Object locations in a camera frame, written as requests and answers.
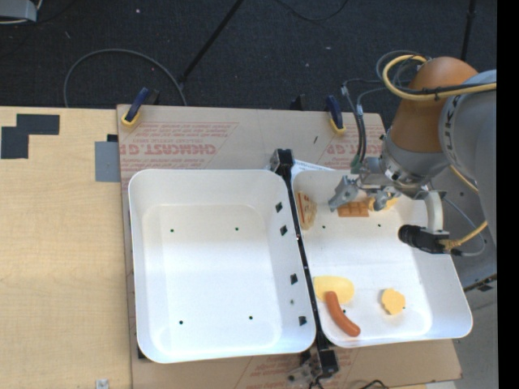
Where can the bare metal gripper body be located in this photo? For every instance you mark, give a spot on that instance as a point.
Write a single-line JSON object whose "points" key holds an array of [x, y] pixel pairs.
{"points": [[379, 174]]}

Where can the black cylinder on white bracket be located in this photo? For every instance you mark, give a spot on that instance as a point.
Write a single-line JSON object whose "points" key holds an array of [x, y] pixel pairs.
{"points": [[423, 237]]}

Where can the small yellow toy food piece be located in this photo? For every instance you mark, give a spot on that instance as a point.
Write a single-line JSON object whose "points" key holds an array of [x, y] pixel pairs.
{"points": [[392, 203]]}

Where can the orange brown biscuit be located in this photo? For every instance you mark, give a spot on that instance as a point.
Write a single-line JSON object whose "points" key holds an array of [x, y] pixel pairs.
{"points": [[353, 210]]}

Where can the white plastic tray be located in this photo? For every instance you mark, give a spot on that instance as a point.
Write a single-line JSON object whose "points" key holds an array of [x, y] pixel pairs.
{"points": [[365, 257], [211, 266]]}

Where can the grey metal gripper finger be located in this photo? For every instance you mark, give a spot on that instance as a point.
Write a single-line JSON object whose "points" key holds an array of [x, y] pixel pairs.
{"points": [[380, 202], [342, 195]]}

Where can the white paper strip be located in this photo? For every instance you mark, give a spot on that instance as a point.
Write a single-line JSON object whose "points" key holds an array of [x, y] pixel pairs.
{"points": [[314, 165]]}

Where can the orange sausage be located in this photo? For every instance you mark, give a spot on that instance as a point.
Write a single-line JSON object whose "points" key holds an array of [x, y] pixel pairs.
{"points": [[340, 316]]}

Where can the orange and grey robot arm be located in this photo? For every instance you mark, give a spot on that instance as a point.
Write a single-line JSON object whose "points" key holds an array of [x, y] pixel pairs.
{"points": [[421, 108]]}

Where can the yellow round toy food piece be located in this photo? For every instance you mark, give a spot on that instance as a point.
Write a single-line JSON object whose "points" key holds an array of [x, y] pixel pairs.
{"points": [[392, 300]]}

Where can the yellow oval toy food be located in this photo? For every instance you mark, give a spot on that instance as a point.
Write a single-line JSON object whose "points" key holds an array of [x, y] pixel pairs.
{"points": [[338, 287]]}

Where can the brown cardboard board red print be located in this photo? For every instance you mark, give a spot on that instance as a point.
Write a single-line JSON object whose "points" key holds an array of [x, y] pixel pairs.
{"points": [[227, 144]]}

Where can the thin black rod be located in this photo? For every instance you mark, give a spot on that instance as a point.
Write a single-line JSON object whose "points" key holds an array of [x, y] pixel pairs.
{"points": [[304, 249]]}

